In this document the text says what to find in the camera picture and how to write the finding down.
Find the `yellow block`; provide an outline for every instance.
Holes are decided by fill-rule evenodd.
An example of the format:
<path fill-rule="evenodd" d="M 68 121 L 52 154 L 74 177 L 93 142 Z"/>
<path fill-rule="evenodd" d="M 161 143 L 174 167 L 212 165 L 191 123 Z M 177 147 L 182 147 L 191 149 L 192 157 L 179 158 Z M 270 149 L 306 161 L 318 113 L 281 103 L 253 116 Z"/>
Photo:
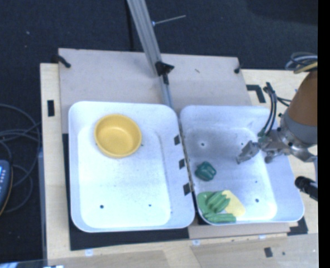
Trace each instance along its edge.
<path fill-rule="evenodd" d="M 227 198 L 231 199 L 229 205 L 225 208 L 227 213 L 232 213 L 235 217 L 240 217 L 245 214 L 244 205 L 230 190 L 224 190 L 222 195 L 226 195 Z"/>

